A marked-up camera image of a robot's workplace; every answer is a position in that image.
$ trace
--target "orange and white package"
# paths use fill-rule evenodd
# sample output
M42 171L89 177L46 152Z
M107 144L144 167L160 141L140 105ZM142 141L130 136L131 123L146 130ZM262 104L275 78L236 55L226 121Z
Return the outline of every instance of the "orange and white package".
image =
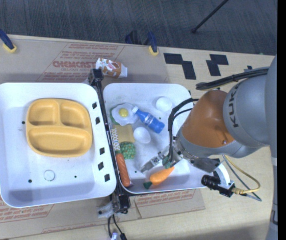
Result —
M105 76L112 78L126 78L127 68L120 62L114 62L105 58L98 58L96 69L101 69Z

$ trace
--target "toy bottle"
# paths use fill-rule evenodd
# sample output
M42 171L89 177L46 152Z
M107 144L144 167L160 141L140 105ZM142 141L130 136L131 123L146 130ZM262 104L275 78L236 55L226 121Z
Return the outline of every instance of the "toy bottle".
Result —
M155 116L151 113L139 110L137 106L133 107L132 112L138 115L139 119L157 134L165 127L165 124L160 122Z

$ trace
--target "egg yolk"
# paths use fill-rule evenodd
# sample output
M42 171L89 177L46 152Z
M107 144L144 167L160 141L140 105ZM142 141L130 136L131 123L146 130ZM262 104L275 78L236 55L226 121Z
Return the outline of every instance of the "egg yolk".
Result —
M125 108L121 108L119 111L118 111L118 114L123 117L123 118L126 118L128 116L128 110L125 109Z

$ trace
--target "white object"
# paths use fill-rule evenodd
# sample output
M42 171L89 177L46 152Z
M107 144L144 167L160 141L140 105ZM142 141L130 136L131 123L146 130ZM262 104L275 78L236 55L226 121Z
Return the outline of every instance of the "white object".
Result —
M132 112L133 107L134 106L129 103L117 105L112 109L113 119L121 126L134 124L138 120L138 116Z
M160 111L169 111L172 108L172 101L168 97L160 97L156 101L156 108Z
M137 127L134 130L134 139L140 143L148 144L151 142L151 134L145 127Z
M153 105L159 97L168 97L173 106L177 106L182 101L191 98L189 91L179 85L173 83L111 83L104 88L103 97L106 106L106 112L119 103L130 103L138 106L139 109L149 112L158 120L165 124L165 128L160 133L155 133L153 130L146 127L150 136L151 142L149 144L135 142L136 155L133 159L126 159L126 167L132 186L126 191L139 195L146 193L156 193L165 191L177 191L186 189L204 188L201 179L206 173L196 167L193 167L187 160L183 159L175 165L175 170L170 177L160 185L152 186L146 189L143 185L148 181L151 174L163 169L160 162L157 166L145 173L140 172L140 168L157 156L158 152L163 151L169 145L168 117L169 111L160 111ZM178 112L193 108L193 104L189 103L181 108ZM177 134L179 128L185 122L189 112L182 113L177 116L173 123L173 134ZM138 127L145 127L139 120L132 125L133 131Z
M40 98L74 100L89 112L93 144L78 157L35 153L26 138L29 105ZM16 208L110 195L116 176L96 91L83 83L4 83L0 85L0 194Z

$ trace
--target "yellow divided dish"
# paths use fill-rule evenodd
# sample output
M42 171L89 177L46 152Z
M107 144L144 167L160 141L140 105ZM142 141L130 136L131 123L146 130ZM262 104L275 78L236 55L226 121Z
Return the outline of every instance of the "yellow divided dish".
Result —
M42 98L28 109L26 133L29 146L51 157L77 157L86 153L93 141L87 109L62 98Z

